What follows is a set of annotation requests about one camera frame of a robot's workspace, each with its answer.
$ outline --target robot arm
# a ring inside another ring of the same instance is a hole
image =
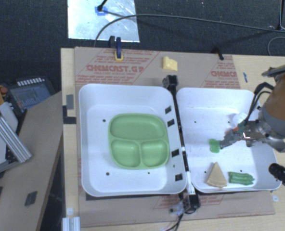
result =
[[[245,140],[248,147],[261,141],[269,144],[280,153],[285,152],[283,140],[285,139],[285,65],[279,68],[270,68],[262,75],[274,77],[276,86],[273,88],[266,82],[257,86],[248,116],[236,128],[228,131],[224,139],[220,141],[221,149],[239,140]],[[264,87],[271,89],[272,92],[261,108],[259,118],[255,121],[249,121],[250,114],[259,96],[263,93],[261,90]],[[269,171],[285,185],[285,168],[283,166],[272,164]]]

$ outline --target black cable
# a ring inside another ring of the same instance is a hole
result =
[[[280,9],[279,9],[279,22],[278,22],[278,29],[285,30],[285,27],[282,26],[282,17],[283,17],[283,11],[284,11],[284,1],[281,0],[280,2]]]
[[[269,91],[266,91],[266,90],[265,90],[265,91],[262,91],[261,93],[259,93],[258,95],[255,94],[255,96],[253,97],[253,100],[252,100],[252,103],[251,103],[251,105],[250,105],[250,108],[249,108],[247,117],[244,119],[244,121],[245,121],[244,126],[248,123],[249,117],[250,117],[250,115],[252,114],[252,112],[253,112],[253,110],[254,110],[254,108],[255,108],[255,106],[256,106],[256,104],[257,104],[259,98],[260,98],[261,95],[264,94],[264,93],[270,94]]]
[[[191,210],[191,212],[189,212],[189,210],[187,210],[187,211],[185,211],[184,213],[187,214],[187,215],[190,215],[190,214],[194,213],[195,211],[196,211],[196,209]]]
[[[262,90],[263,88],[269,88],[269,89],[273,90],[273,89],[274,89],[274,86],[270,85],[268,82],[263,82],[263,83],[261,83],[261,84],[259,84],[259,85],[256,86],[256,88],[255,88],[255,90],[254,90],[254,97],[253,97],[252,103],[251,103],[250,108],[249,108],[249,111],[248,111],[248,115],[247,115],[247,117],[244,119],[244,126],[247,124],[248,119],[249,119],[251,113],[253,112],[255,105],[257,104],[257,101],[258,101],[258,100],[256,100],[256,97],[257,97],[257,95],[261,92],[261,90]]]
[[[165,14],[132,14],[132,15],[127,15],[127,16],[122,16],[116,20],[113,20],[109,23],[107,23],[103,28],[99,31],[98,35],[96,36],[94,40],[93,47],[95,47],[96,42],[101,35],[101,33],[111,24],[124,20],[124,19],[129,19],[133,17],[163,17],[163,18],[175,18],[175,19],[185,19],[185,20],[192,20],[192,21],[202,21],[202,22],[210,22],[210,23],[217,23],[217,24],[222,24],[222,25],[229,25],[229,26],[238,26],[238,27],[244,27],[244,28],[250,28],[250,29],[256,29],[256,30],[261,30],[261,31],[268,31],[268,32],[276,32],[276,33],[285,33],[285,31],[278,31],[278,30],[270,30],[266,28],[260,28],[260,27],[255,27],[255,26],[245,26],[245,25],[240,25],[240,24],[234,24],[234,23],[229,23],[229,22],[221,22],[221,21],[213,21],[213,20],[207,20],[207,19],[199,19],[199,18],[193,18],[193,17],[186,17],[186,16],[177,16],[177,15],[165,15]]]
[[[171,228],[169,228],[169,229],[166,229],[165,231],[171,231],[171,230],[173,230],[174,228],[175,228],[174,231],[177,231],[178,228],[179,228],[179,225],[180,225],[180,222],[181,222],[182,217],[183,217],[183,214],[181,214],[181,215],[179,216],[179,219],[178,219],[178,221],[177,221],[177,223],[176,223],[175,225],[173,225],[173,226],[172,226]]]
[[[276,40],[276,39],[285,39],[285,37],[275,37],[275,38],[272,38],[272,39],[269,41],[269,43],[268,43],[268,54],[269,54],[269,56],[271,56],[270,45],[271,45],[271,43],[272,43],[274,40]]]

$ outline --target blue tape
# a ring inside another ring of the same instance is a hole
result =
[[[244,80],[247,83],[247,75],[243,72]]]
[[[106,12],[104,12],[104,10],[107,11],[107,8],[106,8],[105,6],[103,7],[103,9],[102,9],[101,12],[98,11],[98,7],[97,7],[97,6],[94,7],[94,10],[95,10],[95,12],[96,12],[96,14],[97,14],[98,16],[104,16],[104,15],[107,14]]]

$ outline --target wire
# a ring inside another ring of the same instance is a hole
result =
[[[190,215],[190,214],[194,213],[195,211],[196,211],[196,209],[191,210],[191,211],[187,210],[184,213],[187,214],[187,215]]]
[[[265,90],[265,91],[262,91],[262,92],[260,92],[258,95],[255,95],[255,96],[253,97],[252,103],[251,103],[250,108],[249,108],[249,111],[248,111],[248,115],[247,115],[247,117],[244,119],[244,122],[245,122],[244,125],[246,125],[246,124],[248,123],[249,117],[250,117],[250,115],[252,114],[252,112],[253,112],[255,106],[257,105],[257,102],[258,102],[259,98],[260,98],[261,95],[264,94],[264,93],[270,94],[269,91],[266,91],[266,90]]]
[[[282,11],[283,11],[283,0],[281,0],[281,3],[280,3],[280,10],[279,10],[279,26],[281,29],[285,30],[285,28],[282,26]]]
[[[270,53],[270,45],[271,45],[271,43],[272,43],[274,40],[276,40],[276,39],[285,39],[285,37],[275,37],[275,38],[272,38],[272,39],[269,41],[269,43],[268,43],[268,54],[269,54],[269,56],[271,56],[271,53]]]
[[[213,20],[199,19],[199,18],[186,17],[186,16],[165,15],[165,14],[132,14],[132,15],[127,15],[127,16],[122,16],[116,20],[113,20],[113,21],[107,23],[105,26],[103,26],[102,29],[99,31],[98,35],[96,36],[95,40],[94,40],[93,47],[95,47],[99,36],[108,26],[110,26],[111,24],[116,23],[118,21],[133,18],[133,17],[163,17],[163,18],[184,19],[184,20],[192,20],[192,21],[210,22],[210,23],[229,25],[229,26],[238,26],[238,27],[256,29],[256,30],[261,30],[261,31],[268,31],[268,32],[285,33],[285,31],[270,30],[270,29],[266,29],[266,28],[255,27],[255,26],[246,26],[246,25],[234,24],[234,23],[229,23],[229,22],[213,21]]]
[[[171,228],[169,228],[169,229],[166,229],[165,231],[171,231],[171,230],[173,230],[173,229],[174,229],[174,231],[177,231],[178,228],[179,228],[179,225],[180,225],[180,222],[181,222],[182,217],[183,217],[183,214],[181,214],[181,215],[179,216],[179,219],[178,219],[178,221],[177,221],[177,223],[176,223],[175,225],[173,225],[173,226],[172,226]]]

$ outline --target display screen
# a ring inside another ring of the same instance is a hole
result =
[[[44,83],[10,89],[10,92],[22,112],[51,96]]]

